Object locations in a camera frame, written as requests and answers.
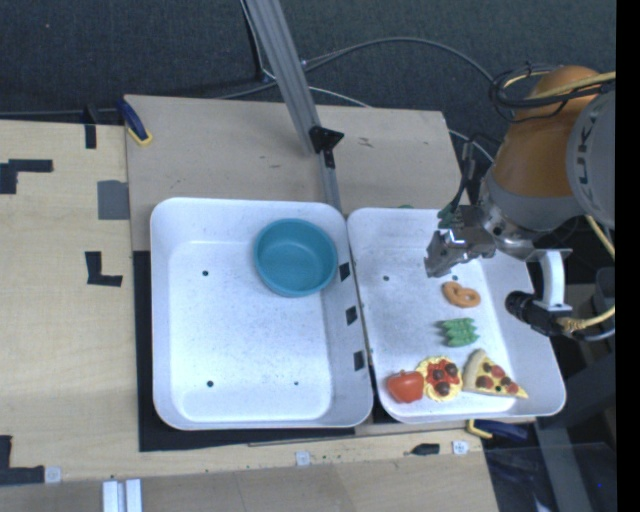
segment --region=table top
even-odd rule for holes
[[[79,481],[292,467],[300,450],[313,464],[385,461],[425,442],[440,444],[442,454],[455,440],[481,451],[460,424],[365,422],[345,438],[139,452],[132,252],[148,250],[149,207],[172,195],[316,201],[321,190],[315,164],[296,150],[284,105],[129,100],[154,135],[146,148],[119,126],[97,126],[97,146],[87,148],[83,125],[0,122],[0,163],[45,159],[54,167],[19,172],[16,194],[0,194],[0,434],[13,436],[12,467],[59,466],[64,481]],[[210,116],[196,116],[208,128],[184,134],[196,111]],[[459,173],[440,113],[319,107],[319,114],[347,134],[335,150],[344,213],[441,207],[455,193]],[[167,115],[173,136],[158,123]],[[203,137],[210,153],[200,151]],[[291,177],[303,167],[306,178]],[[130,220],[99,218],[101,182],[128,183]],[[122,276],[120,286],[88,285],[92,251],[101,253],[104,275]],[[486,467],[473,466],[478,485],[490,488]]]

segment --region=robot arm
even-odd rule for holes
[[[543,298],[514,292],[506,307],[534,329],[556,335],[585,325],[569,318],[571,308],[560,300],[562,258],[570,251],[537,249],[534,242],[579,215],[615,229],[615,73],[580,66],[543,69],[527,99],[505,99],[501,87],[536,73],[528,68],[494,83],[491,96],[517,114],[477,203],[458,206],[454,200],[441,212],[425,267],[429,277],[441,277],[456,264],[492,257],[496,250],[539,261]]]

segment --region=wooden table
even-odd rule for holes
[[[19,172],[16,194],[0,194],[0,435],[13,436],[12,467],[57,466],[65,482],[0,489],[0,510],[3,496],[13,505],[31,496],[33,504],[42,493],[46,507],[47,496],[91,494],[96,482],[127,478],[150,479],[145,499],[157,500],[154,510],[169,510],[162,503],[178,499],[178,488],[210,492],[230,478],[236,490],[228,499],[239,492],[244,510],[256,510],[248,498],[255,489],[271,488],[280,506],[286,501],[278,497],[302,492],[287,483],[291,475],[335,484],[351,507],[340,510],[424,504],[427,495],[446,503],[442,510],[497,510],[480,440],[460,424],[365,422],[346,438],[138,450],[132,253],[148,250],[151,208],[172,196],[320,201],[322,191],[315,158],[302,153],[282,104],[128,100],[154,136],[148,147],[119,126],[97,126],[92,149],[83,125],[0,122],[0,163],[54,166]],[[361,206],[439,208],[455,193],[459,172],[440,113],[319,107],[319,114],[346,134],[335,150],[345,214]],[[98,183],[106,181],[128,183],[130,219],[99,218]],[[87,283],[90,251],[101,253],[104,275],[122,276],[120,286]],[[470,453],[452,455],[457,440]],[[437,467],[431,457],[407,456],[420,443],[440,444]],[[298,451],[308,452],[308,473],[295,467]],[[153,477],[166,478],[151,494]],[[411,478],[420,492],[411,492]]]

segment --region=black mat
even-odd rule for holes
[[[352,428],[183,431],[164,423],[153,405],[151,254],[148,251],[134,252],[133,268],[138,370],[138,432],[141,452],[190,450],[229,444],[338,437],[355,434],[355,430]]]

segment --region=toy pizza slice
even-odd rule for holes
[[[462,389],[462,375],[447,357],[428,357],[420,362],[416,371],[424,377],[424,394],[436,402],[451,400]]]
[[[463,373],[464,391],[493,396],[529,398],[527,392],[494,363],[483,349],[478,349],[467,361]]]

